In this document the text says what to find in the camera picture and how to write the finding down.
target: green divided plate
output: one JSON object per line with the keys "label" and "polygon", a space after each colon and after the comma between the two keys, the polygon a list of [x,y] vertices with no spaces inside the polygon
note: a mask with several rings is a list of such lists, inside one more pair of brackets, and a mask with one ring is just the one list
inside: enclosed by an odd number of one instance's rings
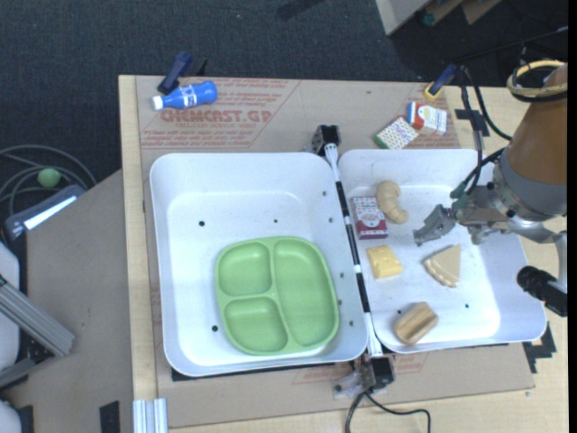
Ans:
{"label": "green divided plate", "polygon": [[216,258],[215,284],[224,330],[245,353],[315,349],[339,327],[325,257],[306,239],[275,236],[229,245]]}

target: blue bottle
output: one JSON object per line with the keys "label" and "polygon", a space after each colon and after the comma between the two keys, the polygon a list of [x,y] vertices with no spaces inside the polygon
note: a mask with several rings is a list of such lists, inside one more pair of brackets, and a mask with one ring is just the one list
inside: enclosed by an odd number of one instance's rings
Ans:
{"label": "blue bottle", "polygon": [[165,97],[153,97],[152,107],[155,111],[160,111],[165,107],[189,109],[204,104],[213,104],[217,98],[216,85],[207,80],[198,85],[185,85],[176,88]]}

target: green ball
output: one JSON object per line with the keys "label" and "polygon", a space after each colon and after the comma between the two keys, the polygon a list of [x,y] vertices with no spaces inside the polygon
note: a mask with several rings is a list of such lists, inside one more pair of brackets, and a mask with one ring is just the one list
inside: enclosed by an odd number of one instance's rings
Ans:
{"label": "green ball", "polygon": [[62,174],[56,169],[42,169],[36,179],[43,188],[54,188],[61,178]]}

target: yellow cheese block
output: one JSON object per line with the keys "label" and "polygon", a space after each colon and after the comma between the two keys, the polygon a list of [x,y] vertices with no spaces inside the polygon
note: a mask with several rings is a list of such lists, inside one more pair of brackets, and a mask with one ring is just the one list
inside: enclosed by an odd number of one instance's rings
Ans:
{"label": "yellow cheese block", "polygon": [[403,265],[388,245],[367,249],[375,279],[395,276],[403,272]]}

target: red box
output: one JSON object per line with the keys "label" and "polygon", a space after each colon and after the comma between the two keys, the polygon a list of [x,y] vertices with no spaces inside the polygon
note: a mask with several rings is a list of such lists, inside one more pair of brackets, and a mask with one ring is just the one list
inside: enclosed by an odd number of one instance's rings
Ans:
{"label": "red box", "polygon": [[429,105],[409,103],[407,121],[413,128],[424,134],[443,136],[447,131],[447,112]]}
{"label": "red box", "polygon": [[384,239],[389,235],[385,214],[377,198],[351,198],[353,220],[359,239]]}

